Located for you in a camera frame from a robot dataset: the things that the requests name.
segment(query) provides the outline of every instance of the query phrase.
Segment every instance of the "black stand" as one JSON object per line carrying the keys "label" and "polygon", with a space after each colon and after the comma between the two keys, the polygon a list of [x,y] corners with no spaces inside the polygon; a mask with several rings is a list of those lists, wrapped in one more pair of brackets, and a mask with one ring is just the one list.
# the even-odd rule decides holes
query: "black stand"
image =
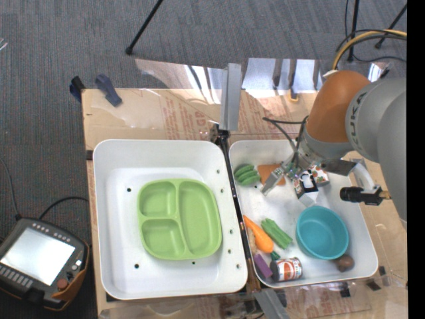
{"label": "black stand", "polygon": [[[357,15],[359,14],[359,3],[360,0],[355,0],[354,3],[354,15],[353,15],[353,27],[351,28],[351,38],[353,39],[356,36],[356,27],[357,27]],[[354,46],[350,48],[348,61],[353,61],[354,59]]]}
{"label": "black stand", "polygon": [[[400,20],[401,16],[403,15],[403,13],[407,10],[407,3],[404,5],[403,9],[400,11],[400,13],[396,16],[396,18],[394,19],[394,21],[392,22],[392,24],[390,25],[390,27],[388,29],[393,29],[394,26],[398,23],[398,21]],[[375,44],[375,47],[377,49],[381,48],[382,43],[384,42],[385,38],[382,38],[379,42],[377,42]]]}
{"label": "black stand", "polygon": [[[355,4],[354,4],[354,15],[353,15],[353,27],[351,29],[351,38],[353,39],[355,37],[355,31],[356,31],[356,27],[357,27],[357,15],[359,14],[359,3],[360,0],[355,0]],[[393,29],[394,26],[398,23],[398,21],[400,20],[400,18],[402,17],[402,15],[404,14],[404,12],[407,10],[407,3],[404,5],[404,7],[402,8],[402,10],[400,11],[400,13],[396,16],[396,19],[394,19],[394,21],[391,23],[390,27],[388,29]],[[383,37],[379,42],[377,42],[375,44],[375,47],[377,49],[381,48],[382,43],[384,42],[385,38]],[[354,59],[354,46],[352,46],[350,48],[349,51],[349,56],[347,58],[348,61],[353,61]]]}
{"label": "black stand", "polygon": [[148,15],[148,17],[146,18],[145,22],[141,26],[139,32],[135,36],[134,40],[131,42],[130,46],[128,48],[126,48],[126,53],[128,55],[130,55],[133,52],[134,45],[139,40],[141,34],[144,32],[145,28],[148,26],[149,22],[151,21],[152,17],[154,16],[154,14],[156,13],[156,11],[158,10],[159,6],[161,6],[162,2],[163,2],[163,0],[158,0],[157,1],[157,3],[155,4],[155,6],[153,7],[152,11],[150,12],[150,14]]}

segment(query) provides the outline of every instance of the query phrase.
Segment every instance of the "canned food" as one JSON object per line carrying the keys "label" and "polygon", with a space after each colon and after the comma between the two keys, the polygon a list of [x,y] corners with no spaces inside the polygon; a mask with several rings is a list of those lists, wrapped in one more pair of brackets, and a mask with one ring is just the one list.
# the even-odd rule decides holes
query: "canned food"
{"label": "canned food", "polygon": [[298,258],[280,259],[270,263],[274,282],[295,280],[301,277],[303,270]]}

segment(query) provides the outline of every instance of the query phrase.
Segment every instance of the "screen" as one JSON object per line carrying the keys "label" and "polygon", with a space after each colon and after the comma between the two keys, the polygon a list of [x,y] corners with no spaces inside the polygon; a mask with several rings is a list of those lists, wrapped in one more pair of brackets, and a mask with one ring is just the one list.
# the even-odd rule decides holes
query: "screen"
{"label": "screen", "polygon": [[74,250],[67,243],[26,228],[0,262],[50,286]]}

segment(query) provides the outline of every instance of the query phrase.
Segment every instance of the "green divided plate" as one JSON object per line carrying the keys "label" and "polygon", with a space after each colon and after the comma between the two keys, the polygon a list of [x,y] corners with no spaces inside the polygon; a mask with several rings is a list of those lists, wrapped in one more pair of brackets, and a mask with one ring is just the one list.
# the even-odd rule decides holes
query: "green divided plate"
{"label": "green divided plate", "polygon": [[159,259],[184,260],[215,253],[222,240],[220,215],[211,189],[194,179],[160,179],[139,191],[141,242]]}

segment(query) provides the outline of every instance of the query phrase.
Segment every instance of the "teal bowl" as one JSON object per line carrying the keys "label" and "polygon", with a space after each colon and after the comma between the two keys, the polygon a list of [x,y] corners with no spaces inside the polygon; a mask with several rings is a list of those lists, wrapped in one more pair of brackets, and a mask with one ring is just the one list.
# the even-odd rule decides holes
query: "teal bowl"
{"label": "teal bowl", "polygon": [[298,217],[296,240],[309,257],[333,260],[345,253],[349,244],[347,226],[336,212],[314,205]]}

